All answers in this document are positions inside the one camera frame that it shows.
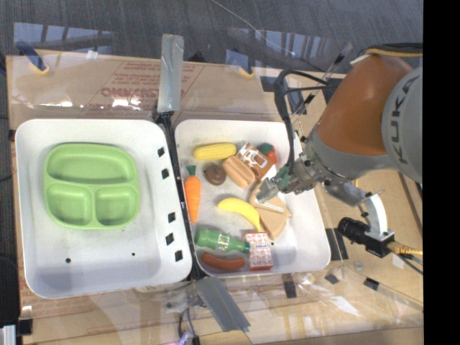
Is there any red and green strawberry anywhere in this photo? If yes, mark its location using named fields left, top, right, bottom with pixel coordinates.
left=257, top=142, right=279, bottom=165

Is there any green divided plate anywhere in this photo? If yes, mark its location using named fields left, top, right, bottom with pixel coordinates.
left=43, top=142, right=142, bottom=230

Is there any yellow corn cob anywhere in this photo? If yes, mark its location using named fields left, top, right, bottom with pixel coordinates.
left=192, top=142, right=238, bottom=162

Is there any black cylinder on white bracket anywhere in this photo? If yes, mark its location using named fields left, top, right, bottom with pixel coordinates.
left=337, top=190, right=396, bottom=259

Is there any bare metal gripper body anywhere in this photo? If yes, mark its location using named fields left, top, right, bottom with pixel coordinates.
left=275, top=149, right=328, bottom=196

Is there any red sausage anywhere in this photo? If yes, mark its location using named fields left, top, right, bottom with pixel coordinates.
left=199, top=252, right=247, bottom=272

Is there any green bottle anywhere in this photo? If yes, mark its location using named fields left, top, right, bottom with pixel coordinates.
left=194, top=226, right=251, bottom=255

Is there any tan hot dog bun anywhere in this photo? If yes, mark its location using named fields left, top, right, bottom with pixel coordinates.
left=221, top=155, right=257, bottom=190

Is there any orange carrot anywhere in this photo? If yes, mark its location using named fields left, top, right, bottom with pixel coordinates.
left=183, top=165, right=202, bottom=224

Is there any brown cardboard board red print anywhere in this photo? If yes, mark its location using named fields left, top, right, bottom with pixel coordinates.
left=5, top=48, right=424, bottom=345

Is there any yellow banana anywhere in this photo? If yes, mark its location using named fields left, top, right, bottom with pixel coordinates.
left=216, top=196, right=265, bottom=234

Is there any brown and white carton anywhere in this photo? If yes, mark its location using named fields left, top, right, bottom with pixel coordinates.
left=235, top=142, right=278, bottom=183

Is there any white plastic tray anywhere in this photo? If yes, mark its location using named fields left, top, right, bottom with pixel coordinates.
left=14, top=118, right=193, bottom=299
left=173, top=119, right=332, bottom=278

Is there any brown chocolate swirl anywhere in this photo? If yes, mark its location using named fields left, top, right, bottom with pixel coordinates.
left=203, top=163, right=228, bottom=187

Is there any orange and white carton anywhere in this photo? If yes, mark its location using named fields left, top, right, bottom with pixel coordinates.
left=244, top=231, right=275, bottom=272

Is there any tan bread slice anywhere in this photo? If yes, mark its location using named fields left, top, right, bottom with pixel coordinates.
left=258, top=210, right=289, bottom=241

